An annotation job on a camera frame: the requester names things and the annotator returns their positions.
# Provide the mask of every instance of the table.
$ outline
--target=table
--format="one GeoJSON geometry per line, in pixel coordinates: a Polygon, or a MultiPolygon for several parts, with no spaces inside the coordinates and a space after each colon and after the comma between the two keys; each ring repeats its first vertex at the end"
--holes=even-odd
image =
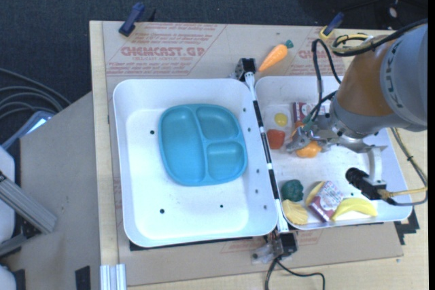
{"type": "MultiPolygon", "coordinates": [[[[102,265],[116,265],[120,263],[120,251],[118,249],[118,229],[116,223],[114,179],[112,176],[113,168],[111,163],[111,137],[107,116],[109,115],[109,103],[107,97],[107,71],[105,66],[105,47],[103,40],[104,22],[92,21],[90,23],[90,47],[92,64],[92,96],[94,103],[94,132],[95,149],[97,164],[97,189],[98,189],[98,209],[99,209],[99,234],[100,234],[100,258],[102,265]]],[[[281,32],[290,31],[295,33],[292,40],[295,47],[302,47],[302,40],[310,40],[318,29],[314,27],[290,27],[290,26],[237,26],[221,25],[226,32],[226,37],[220,39],[227,43],[231,41],[228,33],[232,31],[248,30],[254,36],[271,38],[280,35],[281,32]]],[[[348,33],[352,30],[340,30],[348,33]]],[[[366,31],[368,34],[377,34],[376,31],[366,31]]],[[[243,43],[244,36],[238,40],[238,46],[246,49],[246,52],[253,52],[243,43]]],[[[214,45],[219,40],[214,38],[214,45]]],[[[240,52],[231,52],[237,57],[240,52]]],[[[228,71],[231,67],[231,59],[227,56],[222,60],[224,63],[223,71],[228,71]]],[[[343,61],[344,67],[349,64],[349,60],[343,61]]],[[[217,68],[216,74],[222,73],[217,68]]],[[[199,69],[197,76],[205,76],[206,72],[199,69]]],[[[418,163],[423,165],[427,172],[427,133],[421,132],[413,134],[402,132],[402,137],[410,151],[414,154],[418,163]]],[[[409,187],[419,187],[419,179],[413,169],[406,163],[406,159],[401,153],[398,160],[403,169],[404,176],[409,187]]],[[[322,272],[326,277],[327,287],[331,289],[350,289],[358,284],[358,289],[372,289],[373,287],[382,288],[387,284],[388,288],[396,289],[428,289],[428,207],[426,204],[416,206],[415,211],[419,220],[420,230],[416,234],[405,237],[406,244],[403,246],[404,256],[400,258],[377,259],[370,261],[358,261],[349,263],[339,263],[336,265],[316,266],[310,268],[298,268],[297,272],[322,272]]],[[[262,289],[264,284],[264,272],[250,272],[249,274],[238,274],[212,278],[202,278],[196,280],[183,280],[177,283],[178,289],[262,289]]],[[[288,278],[284,271],[275,271],[272,275],[270,286],[274,289],[280,288],[312,288],[321,289],[320,280],[317,278],[288,278]]],[[[156,283],[153,285],[138,285],[129,287],[131,289],[173,289],[173,283],[156,283]]]]}

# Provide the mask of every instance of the blue plate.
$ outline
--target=blue plate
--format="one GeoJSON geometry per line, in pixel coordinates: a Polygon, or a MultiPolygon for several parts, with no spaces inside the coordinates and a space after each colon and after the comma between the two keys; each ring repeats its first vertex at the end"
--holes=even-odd
{"type": "Polygon", "coordinates": [[[158,141],[163,164],[178,183],[226,183],[247,166],[243,133],[227,108],[211,104],[171,107],[160,117],[158,141]]]}

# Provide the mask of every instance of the toy carrot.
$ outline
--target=toy carrot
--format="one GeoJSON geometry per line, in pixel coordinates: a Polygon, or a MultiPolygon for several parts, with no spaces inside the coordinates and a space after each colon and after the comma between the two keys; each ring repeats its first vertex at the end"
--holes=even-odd
{"type": "Polygon", "coordinates": [[[280,43],[276,45],[272,51],[269,52],[267,57],[263,60],[263,63],[260,65],[258,71],[264,71],[271,66],[275,65],[279,61],[283,60],[285,56],[287,56],[288,49],[293,47],[293,43],[290,40],[287,40],[285,45],[280,43]]]}

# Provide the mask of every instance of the yellow ball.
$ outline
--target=yellow ball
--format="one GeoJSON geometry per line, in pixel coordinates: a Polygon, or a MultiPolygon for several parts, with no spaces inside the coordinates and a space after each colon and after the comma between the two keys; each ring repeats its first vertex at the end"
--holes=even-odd
{"type": "Polygon", "coordinates": [[[275,114],[275,122],[278,126],[284,127],[288,123],[287,115],[283,113],[275,114]]]}

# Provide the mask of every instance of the green toy vegetable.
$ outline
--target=green toy vegetable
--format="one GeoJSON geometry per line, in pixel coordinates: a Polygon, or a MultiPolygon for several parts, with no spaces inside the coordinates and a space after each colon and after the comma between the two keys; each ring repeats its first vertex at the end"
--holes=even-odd
{"type": "Polygon", "coordinates": [[[281,188],[282,200],[291,200],[292,202],[299,202],[304,197],[304,187],[298,179],[286,181],[281,188]]]}

